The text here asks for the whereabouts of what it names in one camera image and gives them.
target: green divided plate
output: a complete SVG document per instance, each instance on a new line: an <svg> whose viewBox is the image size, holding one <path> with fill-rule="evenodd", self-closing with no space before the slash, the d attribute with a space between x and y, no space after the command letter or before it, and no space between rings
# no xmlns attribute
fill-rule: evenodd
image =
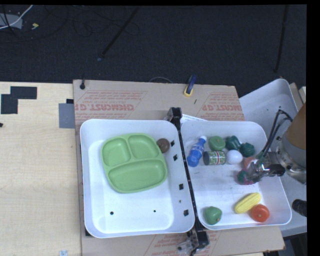
<svg viewBox="0 0 320 256"><path fill-rule="evenodd" d="M148 190L167 178L163 154L147 134L130 133L107 139L100 154L105 176L119 193Z"/></svg>

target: soda can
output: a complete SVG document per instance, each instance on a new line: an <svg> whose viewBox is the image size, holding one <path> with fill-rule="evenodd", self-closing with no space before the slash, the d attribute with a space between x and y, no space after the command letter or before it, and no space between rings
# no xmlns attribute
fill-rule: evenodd
<svg viewBox="0 0 320 256"><path fill-rule="evenodd" d="M205 151L203 152L203 163L206 166L224 165L226 154L223 151Z"/></svg>

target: green toy pepper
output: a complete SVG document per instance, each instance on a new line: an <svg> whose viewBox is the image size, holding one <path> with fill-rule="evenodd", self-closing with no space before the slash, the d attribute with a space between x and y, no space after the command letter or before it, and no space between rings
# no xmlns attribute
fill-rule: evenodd
<svg viewBox="0 0 320 256"><path fill-rule="evenodd" d="M225 147L228 150L238 150L240 146L241 143L239 142L238 138L234 135L225 139Z"/></svg>
<svg viewBox="0 0 320 256"><path fill-rule="evenodd" d="M242 143L239 148L240 153L245 157L251 157L255 154L255 146L250 143Z"/></svg>

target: yellow corn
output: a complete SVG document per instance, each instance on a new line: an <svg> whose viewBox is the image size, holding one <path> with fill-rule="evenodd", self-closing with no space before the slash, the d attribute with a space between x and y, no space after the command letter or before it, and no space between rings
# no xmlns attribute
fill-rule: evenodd
<svg viewBox="0 0 320 256"><path fill-rule="evenodd" d="M260 202L260 199L261 195L258 192L251 193L235 205L234 211L237 214L243 214L257 205Z"/></svg>

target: white cable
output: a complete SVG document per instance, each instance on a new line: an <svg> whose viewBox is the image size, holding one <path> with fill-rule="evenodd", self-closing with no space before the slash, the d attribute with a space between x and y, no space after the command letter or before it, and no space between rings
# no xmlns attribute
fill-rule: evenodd
<svg viewBox="0 0 320 256"><path fill-rule="evenodd" d="M12 22L9 26L11 27L12 25L14 25L14 24L16 24L18 21L20 21L21 18L22 18L27 12L29 12L29 10L30 10L33 6L34 6L34 5L31 4L31 5L29 6L29 8L26 9L26 10L21 14L21 16L20 16L19 18L17 18L16 21ZM9 28L9 26L8 26L8 25L2 26L2 27L0 27L0 30L5 29L5 28Z"/></svg>

